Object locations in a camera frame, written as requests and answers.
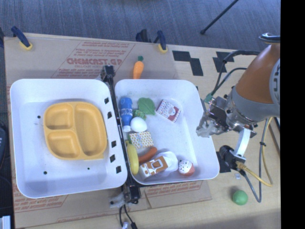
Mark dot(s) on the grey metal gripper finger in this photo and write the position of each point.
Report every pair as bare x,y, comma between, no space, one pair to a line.
201,128
211,131

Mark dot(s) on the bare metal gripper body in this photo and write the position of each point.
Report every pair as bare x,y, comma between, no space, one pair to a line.
222,114

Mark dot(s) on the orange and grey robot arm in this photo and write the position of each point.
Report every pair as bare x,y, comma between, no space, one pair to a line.
257,80

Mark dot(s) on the white plastic tray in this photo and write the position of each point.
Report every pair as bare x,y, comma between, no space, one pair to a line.
31,139
171,139

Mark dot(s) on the red and white carton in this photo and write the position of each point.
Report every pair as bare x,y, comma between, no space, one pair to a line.
168,110

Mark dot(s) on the green lettuce leaf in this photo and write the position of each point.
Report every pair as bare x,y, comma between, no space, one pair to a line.
146,106

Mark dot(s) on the orange sausage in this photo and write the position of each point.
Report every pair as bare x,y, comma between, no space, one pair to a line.
148,155

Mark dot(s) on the orange patterned carton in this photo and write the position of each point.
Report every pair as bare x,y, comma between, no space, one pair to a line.
141,139

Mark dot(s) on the brown and white carton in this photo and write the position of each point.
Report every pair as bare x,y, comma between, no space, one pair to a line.
153,167

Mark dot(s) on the white egg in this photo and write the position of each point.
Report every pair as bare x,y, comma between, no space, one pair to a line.
138,124

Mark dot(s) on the green broccoli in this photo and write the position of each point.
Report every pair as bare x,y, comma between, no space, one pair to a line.
139,114

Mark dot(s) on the green ball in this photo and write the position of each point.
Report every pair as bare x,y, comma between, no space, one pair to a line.
240,197

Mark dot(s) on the yellow banana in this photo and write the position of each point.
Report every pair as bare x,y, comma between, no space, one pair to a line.
133,159

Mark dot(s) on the blue bottle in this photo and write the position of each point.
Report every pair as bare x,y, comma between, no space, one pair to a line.
125,110

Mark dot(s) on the orange carrot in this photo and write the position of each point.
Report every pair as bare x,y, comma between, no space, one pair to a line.
138,68

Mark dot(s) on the thin black rod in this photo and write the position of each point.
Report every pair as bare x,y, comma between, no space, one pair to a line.
116,104

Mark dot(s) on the black tripod leg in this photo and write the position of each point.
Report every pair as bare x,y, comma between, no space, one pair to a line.
226,8

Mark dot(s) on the yellow divided plate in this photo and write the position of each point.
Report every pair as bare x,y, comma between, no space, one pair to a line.
88,128

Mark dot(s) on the brown cardboard board, red print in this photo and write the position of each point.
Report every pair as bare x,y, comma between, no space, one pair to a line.
71,56

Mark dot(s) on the black cylinder on white bracket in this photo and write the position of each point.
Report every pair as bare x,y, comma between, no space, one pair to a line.
230,155

